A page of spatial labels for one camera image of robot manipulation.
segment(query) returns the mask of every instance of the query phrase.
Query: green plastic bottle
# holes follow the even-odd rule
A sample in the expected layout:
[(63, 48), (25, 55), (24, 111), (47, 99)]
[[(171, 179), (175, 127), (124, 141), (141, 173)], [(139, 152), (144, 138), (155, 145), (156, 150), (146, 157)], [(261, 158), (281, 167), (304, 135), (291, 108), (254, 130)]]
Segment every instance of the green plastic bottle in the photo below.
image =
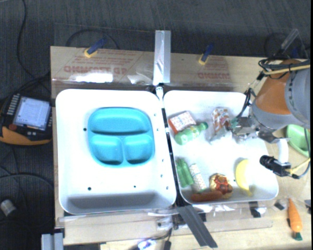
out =
[(185, 130), (179, 132), (175, 135), (175, 141), (179, 145), (184, 145), (189, 141), (197, 138), (201, 131), (206, 130), (208, 128), (208, 124), (206, 122), (202, 122), (199, 125), (191, 125)]
[(194, 180), (190, 174), (188, 164), (183, 159), (176, 161), (176, 170), (178, 175), (178, 181), (182, 188), (192, 185)]

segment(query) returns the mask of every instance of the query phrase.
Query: sausage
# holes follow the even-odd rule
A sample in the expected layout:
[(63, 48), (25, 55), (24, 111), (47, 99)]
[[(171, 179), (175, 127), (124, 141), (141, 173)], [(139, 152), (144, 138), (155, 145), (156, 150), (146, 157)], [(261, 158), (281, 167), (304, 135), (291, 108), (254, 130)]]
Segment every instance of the sausage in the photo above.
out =
[(208, 202), (208, 201), (214, 201), (222, 198), (223, 193), (217, 190), (211, 191), (211, 192), (204, 192), (199, 194), (193, 194), (191, 196), (191, 200), (194, 202)]

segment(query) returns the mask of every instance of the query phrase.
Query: wooden table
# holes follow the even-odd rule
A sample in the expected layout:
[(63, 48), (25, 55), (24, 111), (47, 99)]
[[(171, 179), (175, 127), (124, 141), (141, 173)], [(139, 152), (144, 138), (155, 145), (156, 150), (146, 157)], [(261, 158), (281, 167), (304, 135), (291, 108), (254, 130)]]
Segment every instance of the wooden table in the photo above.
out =
[[(58, 58), (65, 51), (72, 51), (61, 47), (58, 51), (51, 52), (52, 77), (57, 71)], [(175, 77), (185, 77), (184, 70), (192, 70), (199, 73), (201, 68), (197, 65), (197, 55), (172, 54), (172, 72)], [(254, 57), (217, 57), (222, 61), (224, 73), (229, 75), (233, 91), (244, 92), (246, 87), (256, 78), (260, 68), (257, 63), (261, 58)], [(59, 91), (73, 88), (74, 85), (55, 86), (53, 98)], [(56, 116), (53, 108), (53, 146), (54, 146), (54, 175), (55, 175), (55, 218), (56, 226), (64, 228), (64, 245), (100, 243), (101, 249), (131, 249), (145, 238), (164, 235), (166, 231), (160, 230), (158, 221), (163, 217), (149, 216), (146, 212), (116, 212), (106, 214), (93, 214), (84, 216), (64, 216), (58, 200), (58, 159)], [(285, 136), (284, 130), (277, 131), (276, 136)], [(268, 153), (278, 157), (276, 145), (267, 144)], [(306, 157), (289, 147), (290, 163), (296, 166), (302, 163)], [(218, 248), (222, 250), (241, 249), (311, 249), (311, 214), (305, 206), (304, 200), (311, 199), (310, 171), (300, 180), (290, 177), (278, 177), (279, 194), (273, 201), (259, 202), (259, 207), (266, 209), (262, 218), (253, 218), (246, 210), (237, 217), (229, 215), (215, 215), (207, 213), (206, 226), (211, 231)], [(292, 231), (287, 223), (287, 210), (279, 210), (274, 206), (276, 201), (286, 202), (291, 197), (295, 202), (303, 221), (303, 240), (296, 241), (292, 238)], [(207, 249), (200, 247), (195, 237), (188, 228), (174, 230), (170, 238), (172, 250)], [(154, 249), (163, 249), (164, 240), (157, 241)]]

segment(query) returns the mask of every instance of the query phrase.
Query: electronic device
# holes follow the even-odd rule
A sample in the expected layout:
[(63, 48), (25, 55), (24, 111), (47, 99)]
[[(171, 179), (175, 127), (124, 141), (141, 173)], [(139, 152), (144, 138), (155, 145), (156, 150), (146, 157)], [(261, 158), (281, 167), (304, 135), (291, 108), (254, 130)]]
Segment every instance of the electronic device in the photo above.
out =
[(50, 101), (15, 93), (0, 110), (0, 141), (14, 145), (40, 145), (52, 139)]

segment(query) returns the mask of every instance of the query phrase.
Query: blue divided plate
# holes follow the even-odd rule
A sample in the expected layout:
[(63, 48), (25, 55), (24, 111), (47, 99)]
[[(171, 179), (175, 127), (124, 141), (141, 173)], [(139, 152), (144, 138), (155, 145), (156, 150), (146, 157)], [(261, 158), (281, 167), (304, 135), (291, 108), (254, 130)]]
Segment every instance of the blue divided plate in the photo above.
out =
[(113, 167), (145, 163), (155, 151), (150, 118), (128, 107), (97, 109), (88, 120), (88, 143), (98, 163)]

